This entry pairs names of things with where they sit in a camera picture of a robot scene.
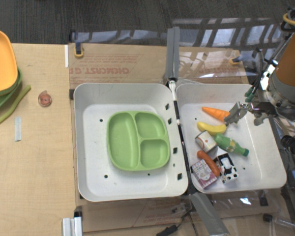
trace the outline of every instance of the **toy banana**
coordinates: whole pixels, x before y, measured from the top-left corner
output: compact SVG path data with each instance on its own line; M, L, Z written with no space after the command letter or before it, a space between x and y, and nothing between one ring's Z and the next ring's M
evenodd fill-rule
M218 126L212 126L209 125L207 123L204 122L197 122L197 127L198 129L200 129L201 131L207 131L210 135L214 136L216 134L223 134L226 131L226 125L222 124L222 125L218 125Z

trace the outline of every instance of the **wooden table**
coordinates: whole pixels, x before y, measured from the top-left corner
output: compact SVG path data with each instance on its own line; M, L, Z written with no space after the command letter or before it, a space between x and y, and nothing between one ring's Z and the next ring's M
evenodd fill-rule
M31 90L15 112L0 124L0 235L60 236L63 218L76 208L69 71L63 45L13 44L23 85ZM42 91L52 97L49 107L38 104ZM0 115L10 106L6 103ZM22 118L22 139L14 141L14 118ZM275 191L281 210L284 200ZM225 218L231 235L266 235L273 228L260 222L260 214ZM201 221L200 235L208 235ZM166 226L122 229L85 235L156 235ZM191 223L176 235L193 235ZM276 231L276 235L294 235Z

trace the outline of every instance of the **toy sausage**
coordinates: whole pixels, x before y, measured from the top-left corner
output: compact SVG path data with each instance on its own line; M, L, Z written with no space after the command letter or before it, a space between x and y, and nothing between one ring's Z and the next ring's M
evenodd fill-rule
M200 159L203 159L206 162L206 164L208 164L208 166L210 167L210 169L212 170L213 174L216 177L219 177L220 176L220 170L218 169L218 167L216 166L215 162L212 160L212 158L208 154L206 154L202 150L199 150L197 152L197 156Z

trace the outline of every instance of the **cardboard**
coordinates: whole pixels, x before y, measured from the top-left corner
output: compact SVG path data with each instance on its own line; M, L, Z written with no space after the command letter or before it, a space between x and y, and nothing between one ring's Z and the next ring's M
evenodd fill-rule
M70 88L82 83L162 83L166 69L165 46L83 43L83 56L74 56L68 45ZM238 50L180 47L179 78L201 83L247 84L242 62L230 59Z

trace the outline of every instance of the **white tray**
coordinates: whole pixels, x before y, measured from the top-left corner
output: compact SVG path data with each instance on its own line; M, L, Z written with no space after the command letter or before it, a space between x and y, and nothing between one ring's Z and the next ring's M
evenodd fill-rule
M186 191L188 179L184 156L173 97L167 87L161 84L86 83L75 89L74 108L78 187L86 200L172 197ZM165 166L131 172L112 164L107 147L107 121L119 111L150 111L164 120L171 150Z
M179 115L190 166L199 161L196 153L200 147L195 142L195 137L200 133L197 122L203 121L211 125L221 124L221 121L204 113L201 107L230 110L238 101L245 103L244 94L250 87L251 85L210 84L182 84L177 87ZM212 194L272 189L285 184L286 171L269 120L265 119L264 123L259 126L255 126L253 121L253 114L247 113L238 124L231 123L224 133L243 148L249 149L247 157L229 153L239 177L226 184L218 179L203 189L192 176L193 184L200 192Z

